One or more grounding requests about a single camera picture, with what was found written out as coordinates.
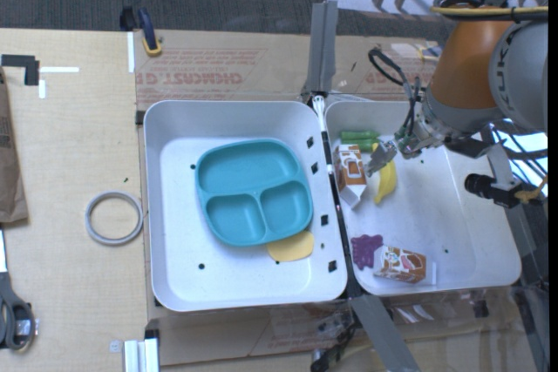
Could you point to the brown cardboard board red print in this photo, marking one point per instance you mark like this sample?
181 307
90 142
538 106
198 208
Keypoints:
226 69

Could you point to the white plastic tray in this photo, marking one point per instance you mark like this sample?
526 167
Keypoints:
244 279
436 209

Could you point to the brown paper bag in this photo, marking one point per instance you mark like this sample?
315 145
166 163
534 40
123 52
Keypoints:
8 170

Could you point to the orange and white carton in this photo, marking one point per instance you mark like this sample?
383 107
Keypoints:
403 265
351 176

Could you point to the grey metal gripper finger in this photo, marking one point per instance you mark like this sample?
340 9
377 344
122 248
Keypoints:
391 150
376 161

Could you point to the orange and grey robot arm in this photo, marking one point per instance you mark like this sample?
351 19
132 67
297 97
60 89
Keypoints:
471 56

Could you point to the yellow banana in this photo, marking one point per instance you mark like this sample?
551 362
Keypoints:
387 183

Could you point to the purple grapes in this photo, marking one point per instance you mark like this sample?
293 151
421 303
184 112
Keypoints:
365 250

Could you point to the teal divided plate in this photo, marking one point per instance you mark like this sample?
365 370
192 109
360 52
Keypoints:
244 170

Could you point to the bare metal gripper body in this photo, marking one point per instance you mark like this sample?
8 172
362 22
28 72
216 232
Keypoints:
422 139

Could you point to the black cylinder on white bracket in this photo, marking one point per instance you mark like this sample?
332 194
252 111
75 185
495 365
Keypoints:
490 187

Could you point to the green toy vegetable stick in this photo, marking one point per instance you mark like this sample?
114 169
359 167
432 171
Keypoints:
359 144
357 135

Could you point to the yellow round biscuit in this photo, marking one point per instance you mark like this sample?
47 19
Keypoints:
294 250

